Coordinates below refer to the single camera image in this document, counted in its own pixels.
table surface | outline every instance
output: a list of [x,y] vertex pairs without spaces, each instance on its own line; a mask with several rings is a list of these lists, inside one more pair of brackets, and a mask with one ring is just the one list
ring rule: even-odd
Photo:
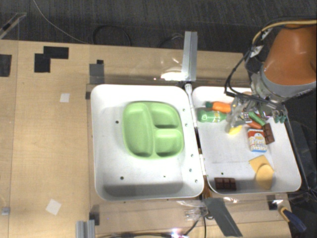
[[[34,54],[42,54],[44,46],[69,47],[69,59],[51,59],[50,73],[35,73]],[[72,238],[76,222],[88,220],[94,203],[111,215],[106,225],[96,227],[97,237],[144,227],[170,229],[175,220],[184,230],[192,225],[184,221],[176,201],[113,204],[96,196],[85,99],[89,64],[104,60],[106,81],[160,84],[163,72],[181,66],[181,50],[0,40],[0,54],[12,55],[10,77],[0,77],[0,207],[10,207],[9,215],[0,216],[0,237]],[[199,51],[197,78],[222,85],[241,57]],[[233,82],[246,86],[248,81],[241,65]],[[60,102],[62,93],[70,94],[69,102]],[[289,208],[286,194],[275,196]],[[46,211],[51,199],[61,204],[56,215]],[[237,200],[243,203],[228,209],[244,237],[290,237],[288,224],[277,211],[268,210],[266,196]],[[136,213],[140,207],[146,220]],[[208,237],[223,237],[214,220],[207,226]],[[191,236],[203,233],[199,222]]]

sticker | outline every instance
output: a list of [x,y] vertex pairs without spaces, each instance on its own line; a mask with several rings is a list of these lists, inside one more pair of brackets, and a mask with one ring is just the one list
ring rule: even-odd
[[51,199],[49,204],[46,207],[46,210],[49,213],[52,213],[52,214],[54,214],[56,216],[58,214],[58,211],[59,211],[60,207],[61,207],[61,203],[58,203],[54,199]]
[[68,103],[68,102],[69,102],[69,96],[70,96],[70,93],[62,93],[62,94],[60,95],[60,100],[59,100],[59,102]]

green plate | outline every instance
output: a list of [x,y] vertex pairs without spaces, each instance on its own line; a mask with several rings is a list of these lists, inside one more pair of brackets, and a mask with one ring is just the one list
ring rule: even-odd
[[166,103],[128,104],[123,111],[122,129],[125,147],[135,157],[170,157],[184,148],[179,114]]

